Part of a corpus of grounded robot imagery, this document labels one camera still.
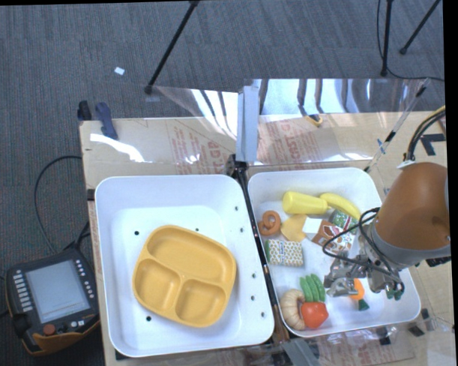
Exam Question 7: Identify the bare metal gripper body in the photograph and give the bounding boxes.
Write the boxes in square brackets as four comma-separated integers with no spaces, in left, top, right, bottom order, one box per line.
[330,232,403,295]

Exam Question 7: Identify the orange carrot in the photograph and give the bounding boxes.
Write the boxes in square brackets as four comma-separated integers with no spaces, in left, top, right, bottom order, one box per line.
[347,277,371,313]

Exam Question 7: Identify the green pea pods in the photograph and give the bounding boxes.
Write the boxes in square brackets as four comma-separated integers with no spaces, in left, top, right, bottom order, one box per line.
[299,273,327,304]

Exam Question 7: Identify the white plastic tray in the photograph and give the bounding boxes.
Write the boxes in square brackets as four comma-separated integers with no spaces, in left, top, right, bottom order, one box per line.
[246,164,423,341]
[93,170,276,359]

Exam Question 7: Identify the red orange pepper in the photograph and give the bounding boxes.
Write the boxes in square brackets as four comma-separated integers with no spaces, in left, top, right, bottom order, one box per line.
[299,300,330,331]

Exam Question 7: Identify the brown and white carton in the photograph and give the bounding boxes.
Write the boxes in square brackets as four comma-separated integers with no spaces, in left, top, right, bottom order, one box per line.
[310,218,357,256]

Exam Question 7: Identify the yellow corn print packet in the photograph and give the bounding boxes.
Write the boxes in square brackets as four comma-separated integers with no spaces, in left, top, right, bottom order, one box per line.
[263,238,304,269]

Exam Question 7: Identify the white square slice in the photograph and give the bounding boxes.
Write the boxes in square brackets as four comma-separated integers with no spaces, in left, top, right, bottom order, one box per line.
[301,216,324,236]

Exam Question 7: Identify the green packet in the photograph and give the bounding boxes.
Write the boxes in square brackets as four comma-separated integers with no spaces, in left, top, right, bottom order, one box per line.
[328,208,360,236]

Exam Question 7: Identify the beige croissant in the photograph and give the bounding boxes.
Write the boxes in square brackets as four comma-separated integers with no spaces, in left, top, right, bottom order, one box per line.
[279,288,307,332]

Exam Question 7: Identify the yellow cheese slice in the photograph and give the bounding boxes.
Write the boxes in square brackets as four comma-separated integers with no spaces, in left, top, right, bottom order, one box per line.
[280,213,309,244]

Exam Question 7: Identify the yellow banana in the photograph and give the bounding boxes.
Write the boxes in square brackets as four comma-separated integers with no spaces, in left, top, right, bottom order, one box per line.
[319,191,361,222]

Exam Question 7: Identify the yellow bottle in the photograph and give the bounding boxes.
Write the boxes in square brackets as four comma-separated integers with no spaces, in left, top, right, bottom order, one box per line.
[281,189,329,217]

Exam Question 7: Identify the brown pretzel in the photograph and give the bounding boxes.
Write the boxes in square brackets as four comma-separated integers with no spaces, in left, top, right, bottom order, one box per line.
[256,210,283,238]

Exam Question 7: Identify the yellow divided plate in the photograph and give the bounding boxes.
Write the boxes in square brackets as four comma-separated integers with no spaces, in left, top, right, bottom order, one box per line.
[129,222,240,331]

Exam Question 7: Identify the brown cardboard board red print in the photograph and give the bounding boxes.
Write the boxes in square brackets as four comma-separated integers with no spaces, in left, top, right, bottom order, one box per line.
[78,106,456,366]

